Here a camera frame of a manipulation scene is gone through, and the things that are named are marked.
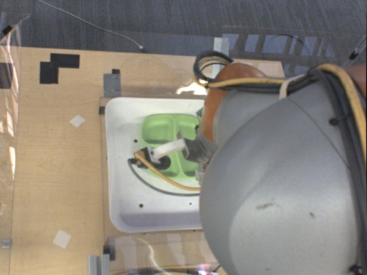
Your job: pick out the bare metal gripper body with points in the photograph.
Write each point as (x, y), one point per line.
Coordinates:
(195, 151)

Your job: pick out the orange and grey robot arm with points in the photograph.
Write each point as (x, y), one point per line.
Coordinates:
(275, 165)

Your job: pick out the green divided plate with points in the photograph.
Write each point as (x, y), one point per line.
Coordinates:
(156, 127)

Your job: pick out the white plastic tray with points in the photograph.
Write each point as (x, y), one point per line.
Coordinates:
(126, 199)

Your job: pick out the black cylinder on white bracket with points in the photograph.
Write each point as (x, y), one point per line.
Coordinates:
(167, 147)

